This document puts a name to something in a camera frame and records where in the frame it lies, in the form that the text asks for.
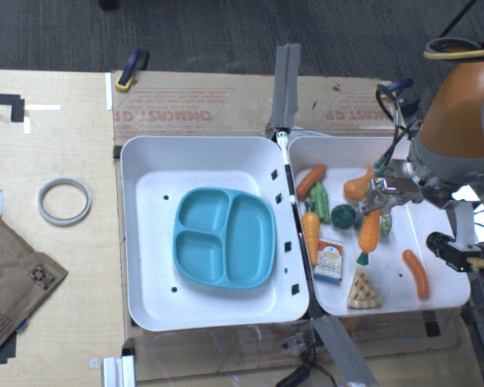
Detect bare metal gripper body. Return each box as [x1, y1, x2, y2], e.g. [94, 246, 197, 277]
[385, 159, 456, 210]

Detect orange butternut squash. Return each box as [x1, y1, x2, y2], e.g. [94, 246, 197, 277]
[343, 167, 377, 202]

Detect light green grapes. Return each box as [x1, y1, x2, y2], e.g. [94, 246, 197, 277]
[378, 213, 394, 239]

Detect dark green broccoli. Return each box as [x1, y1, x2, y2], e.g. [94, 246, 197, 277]
[330, 203, 357, 231]

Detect orange carrot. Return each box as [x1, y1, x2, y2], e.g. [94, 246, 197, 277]
[355, 209, 382, 267]
[300, 201, 322, 267]

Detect orange sausage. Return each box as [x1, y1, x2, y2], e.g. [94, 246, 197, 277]
[294, 164, 328, 202]
[401, 248, 431, 301]

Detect orange and white carton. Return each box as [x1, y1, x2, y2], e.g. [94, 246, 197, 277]
[313, 237, 345, 285]

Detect white plastic tray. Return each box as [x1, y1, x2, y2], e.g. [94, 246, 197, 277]
[286, 135, 473, 318]
[119, 135, 311, 333]

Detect pizza slice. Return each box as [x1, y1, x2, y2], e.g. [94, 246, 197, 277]
[345, 266, 383, 310]

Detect blue divided plate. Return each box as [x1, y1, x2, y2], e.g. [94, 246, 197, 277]
[172, 186, 277, 290]

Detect brown cardboard board red print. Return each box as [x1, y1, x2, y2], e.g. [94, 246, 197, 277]
[111, 69, 474, 382]

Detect brown padded envelope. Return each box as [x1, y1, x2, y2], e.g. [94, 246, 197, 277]
[0, 201, 69, 364]

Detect black cylinder on white bracket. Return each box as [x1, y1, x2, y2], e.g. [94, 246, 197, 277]
[425, 199, 484, 274]

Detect black block with thin wires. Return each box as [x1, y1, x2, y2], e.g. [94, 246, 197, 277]
[265, 124, 294, 140]

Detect white tape ring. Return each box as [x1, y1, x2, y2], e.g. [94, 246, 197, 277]
[36, 177, 93, 228]

